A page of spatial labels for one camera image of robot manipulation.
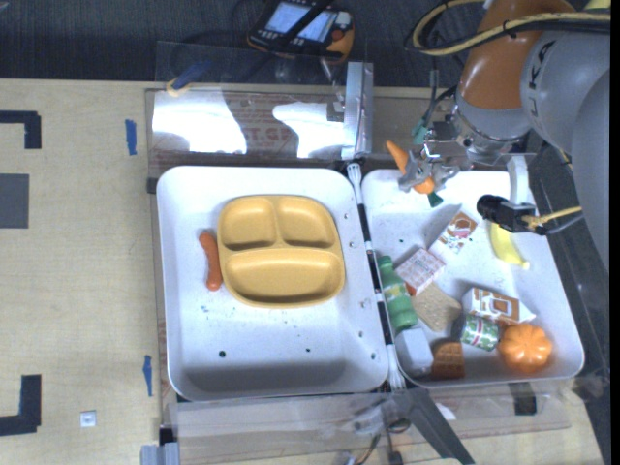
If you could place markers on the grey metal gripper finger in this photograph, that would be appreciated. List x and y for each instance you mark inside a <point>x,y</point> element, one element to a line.
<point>443,172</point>
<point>411,175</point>

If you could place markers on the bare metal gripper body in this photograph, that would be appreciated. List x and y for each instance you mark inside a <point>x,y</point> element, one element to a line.
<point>448,145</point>

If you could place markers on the orange carrot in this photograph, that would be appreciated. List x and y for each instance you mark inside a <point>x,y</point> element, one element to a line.
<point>396,153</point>

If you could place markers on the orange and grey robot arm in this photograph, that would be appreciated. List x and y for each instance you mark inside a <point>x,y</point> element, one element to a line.
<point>557,85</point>

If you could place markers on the white carton with red print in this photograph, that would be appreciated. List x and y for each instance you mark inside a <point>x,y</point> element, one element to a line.
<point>455,235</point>

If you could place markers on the pink and white carton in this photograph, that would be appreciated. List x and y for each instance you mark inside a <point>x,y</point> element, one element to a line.
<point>420,269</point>

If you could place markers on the yellow banana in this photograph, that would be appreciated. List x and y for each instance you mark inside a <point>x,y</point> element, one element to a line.
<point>506,250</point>

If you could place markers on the white plastic tray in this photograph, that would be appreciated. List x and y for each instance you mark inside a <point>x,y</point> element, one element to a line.
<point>489,269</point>
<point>271,347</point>

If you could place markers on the green bottle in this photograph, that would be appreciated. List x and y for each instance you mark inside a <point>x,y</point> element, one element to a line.
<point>397,298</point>

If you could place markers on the tan bread slice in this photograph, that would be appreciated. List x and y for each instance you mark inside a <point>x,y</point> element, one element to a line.
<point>436,308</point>

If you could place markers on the white carton with orange print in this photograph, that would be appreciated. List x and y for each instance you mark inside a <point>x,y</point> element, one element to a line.
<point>496,305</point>

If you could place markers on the yellow divided plate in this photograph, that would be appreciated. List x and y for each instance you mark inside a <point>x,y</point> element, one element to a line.
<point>281,269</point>

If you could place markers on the small green and white can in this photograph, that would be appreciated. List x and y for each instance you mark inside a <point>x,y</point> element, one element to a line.
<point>479,332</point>

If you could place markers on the grey white box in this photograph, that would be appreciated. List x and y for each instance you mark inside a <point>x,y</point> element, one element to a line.
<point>415,351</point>

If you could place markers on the brown waffle biscuit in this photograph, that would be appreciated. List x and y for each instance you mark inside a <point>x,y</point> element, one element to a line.
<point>448,361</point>

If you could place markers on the orange pumpkin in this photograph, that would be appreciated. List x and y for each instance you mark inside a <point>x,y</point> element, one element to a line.
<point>525,349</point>

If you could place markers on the orange sausage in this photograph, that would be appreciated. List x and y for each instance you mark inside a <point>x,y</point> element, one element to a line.
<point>211,264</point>

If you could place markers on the black cylinder on white bracket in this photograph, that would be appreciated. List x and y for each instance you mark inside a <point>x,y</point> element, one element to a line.
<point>504,211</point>

